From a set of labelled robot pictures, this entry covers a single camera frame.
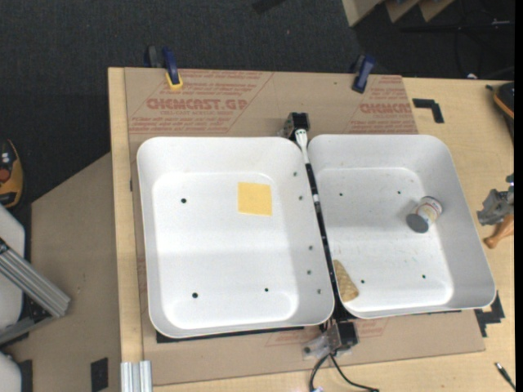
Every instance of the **black cable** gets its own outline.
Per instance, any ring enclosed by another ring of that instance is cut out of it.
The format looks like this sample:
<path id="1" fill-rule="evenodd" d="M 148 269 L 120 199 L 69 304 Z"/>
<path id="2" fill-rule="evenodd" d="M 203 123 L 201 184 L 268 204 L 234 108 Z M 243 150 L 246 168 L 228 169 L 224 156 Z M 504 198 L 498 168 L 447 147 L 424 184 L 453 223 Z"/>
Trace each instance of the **black cable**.
<path id="1" fill-rule="evenodd" d="M 379 392 L 379 389 L 376 389 L 376 388 L 373 388 L 373 387 L 370 387 L 370 386 L 360 385 L 358 383 L 355 383 L 355 382 L 351 381 L 347 376 L 345 376 L 345 373 L 342 372 L 342 369 L 338 366 L 337 361 L 334 358 L 334 353 L 325 355 L 320 360 L 318 360 L 318 362 L 313 367 L 312 372 L 311 372 L 311 377 L 309 379 L 309 391 L 310 392 L 313 392 L 315 390 L 314 378 L 315 378 L 316 373 L 318 372 L 318 370 L 321 368 L 321 365 L 325 362 L 325 360 L 327 360 L 328 357 L 331 358 L 331 360 L 334 363 L 334 367 L 337 369 L 339 374 L 342 375 L 343 380 L 345 382 L 347 382 L 349 385 L 352 385 L 352 386 L 354 386 L 356 388 L 360 388 L 360 389 L 363 389 L 363 390 L 368 390 L 369 392 Z"/>

